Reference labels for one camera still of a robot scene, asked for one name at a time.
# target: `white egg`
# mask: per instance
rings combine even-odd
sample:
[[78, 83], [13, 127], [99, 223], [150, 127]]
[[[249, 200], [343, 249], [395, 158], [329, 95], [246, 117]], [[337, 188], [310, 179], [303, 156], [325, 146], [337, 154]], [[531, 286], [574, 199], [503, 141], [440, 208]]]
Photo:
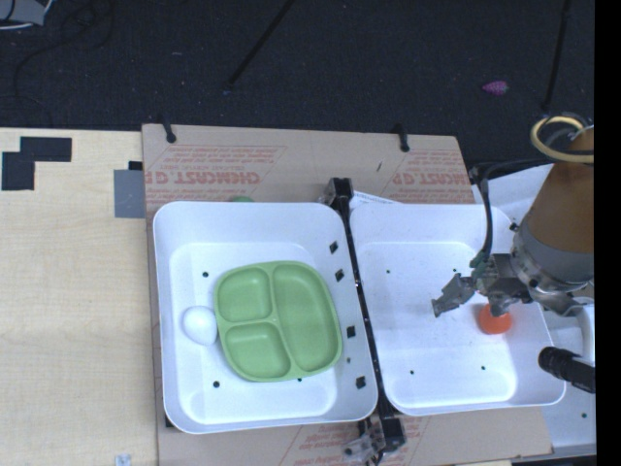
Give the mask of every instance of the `white egg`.
[[217, 338], [217, 323], [212, 309], [194, 306], [185, 310], [182, 321], [187, 337], [202, 346], [210, 346]]

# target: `black fabric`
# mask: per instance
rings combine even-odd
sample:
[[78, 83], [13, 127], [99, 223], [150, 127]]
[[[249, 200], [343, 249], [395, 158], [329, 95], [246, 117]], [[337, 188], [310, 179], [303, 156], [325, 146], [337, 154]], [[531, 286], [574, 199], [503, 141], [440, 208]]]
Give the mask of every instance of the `black fabric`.
[[[541, 116], [594, 116], [595, 0], [571, 0], [564, 13], [565, 2], [56, 0], [44, 26], [0, 31], [0, 125], [139, 130], [165, 116], [388, 133], [401, 124], [457, 137], [468, 165], [532, 158]], [[507, 91], [482, 88], [494, 81]]]

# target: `cardboard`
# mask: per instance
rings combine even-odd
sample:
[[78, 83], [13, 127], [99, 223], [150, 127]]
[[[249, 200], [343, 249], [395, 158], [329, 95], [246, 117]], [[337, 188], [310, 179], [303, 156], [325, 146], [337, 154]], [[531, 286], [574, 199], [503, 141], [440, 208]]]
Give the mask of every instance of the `cardboard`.
[[[175, 200], [314, 202], [331, 178], [355, 190], [403, 203], [473, 203], [455, 138], [173, 125], [173, 144], [159, 124], [143, 126], [155, 400], [162, 466], [201, 464], [350, 465], [344, 445], [357, 423], [264, 428], [188, 435], [166, 426], [161, 391], [158, 303], [152, 219]], [[401, 416], [407, 442], [387, 466], [433, 466], [547, 454], [550, 438], [538, 408], [441, 416]]]

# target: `purple object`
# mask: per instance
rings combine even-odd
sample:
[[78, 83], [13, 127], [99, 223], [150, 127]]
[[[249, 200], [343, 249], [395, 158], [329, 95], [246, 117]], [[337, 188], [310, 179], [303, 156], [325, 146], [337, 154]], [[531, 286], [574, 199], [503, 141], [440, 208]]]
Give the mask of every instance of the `purple object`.
[[484, 84], [481, 88], [486, 93], [491, 93], [492, 95], [496, 95], [497, 97], [500, 97], [501, 95], [504, 95], [505, 93], [507, 93], [508, 84], [505, 81], [499, 80], [499, 81]]

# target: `green divided plate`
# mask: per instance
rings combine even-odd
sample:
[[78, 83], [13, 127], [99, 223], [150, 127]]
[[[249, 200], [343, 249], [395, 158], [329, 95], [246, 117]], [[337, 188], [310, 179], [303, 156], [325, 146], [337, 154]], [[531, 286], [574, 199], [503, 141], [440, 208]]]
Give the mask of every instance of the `green divided plate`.
[[247, 380], [315, 375], [341, 356], [341, 329], [328, 286], [303, 262], [230, 270], [218, 279], [213, 301], [224, 354]]

